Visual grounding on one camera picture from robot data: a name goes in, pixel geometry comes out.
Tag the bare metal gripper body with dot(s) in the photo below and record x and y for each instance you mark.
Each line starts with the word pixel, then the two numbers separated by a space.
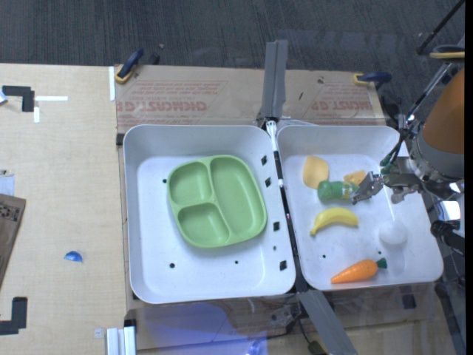
pixel 404 181

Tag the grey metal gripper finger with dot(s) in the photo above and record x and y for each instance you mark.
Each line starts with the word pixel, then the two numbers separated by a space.
pixel 360 195
pixel 374 181

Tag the green bottle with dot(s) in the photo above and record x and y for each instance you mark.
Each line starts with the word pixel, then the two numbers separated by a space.
pixel 330 191

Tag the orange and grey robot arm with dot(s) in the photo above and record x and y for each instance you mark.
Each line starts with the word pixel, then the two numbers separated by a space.
pixel 445 124

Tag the yellow cheese wedge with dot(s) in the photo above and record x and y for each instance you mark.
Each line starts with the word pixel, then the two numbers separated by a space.
pixel 354 178

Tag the yellow banana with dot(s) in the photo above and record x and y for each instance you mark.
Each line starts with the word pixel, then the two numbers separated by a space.
pixel 334 216

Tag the pale yellow toy chip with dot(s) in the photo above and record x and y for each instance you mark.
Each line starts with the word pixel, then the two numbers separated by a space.
pixel 315 171

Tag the white plastic tray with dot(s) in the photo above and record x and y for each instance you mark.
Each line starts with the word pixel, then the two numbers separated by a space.
pixel 155 272
pixel 351 250

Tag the orange carrot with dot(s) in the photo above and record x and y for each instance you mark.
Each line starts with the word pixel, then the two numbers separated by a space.
pixel 356 271

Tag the green divided plate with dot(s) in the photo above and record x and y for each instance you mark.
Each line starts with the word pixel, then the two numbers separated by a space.
pixel 221 198

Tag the brown cardboard board red print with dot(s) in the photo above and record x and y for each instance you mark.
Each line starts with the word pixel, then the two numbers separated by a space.
pixel 207 98

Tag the small blue cap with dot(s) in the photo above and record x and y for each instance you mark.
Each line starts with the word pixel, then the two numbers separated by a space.
pixel 73 256

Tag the brown paper packet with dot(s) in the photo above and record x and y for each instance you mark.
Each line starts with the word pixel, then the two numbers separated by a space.
pixel 9 228

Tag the black cylinder on white bracket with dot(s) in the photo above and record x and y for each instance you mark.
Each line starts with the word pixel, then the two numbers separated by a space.
pixel 445 231

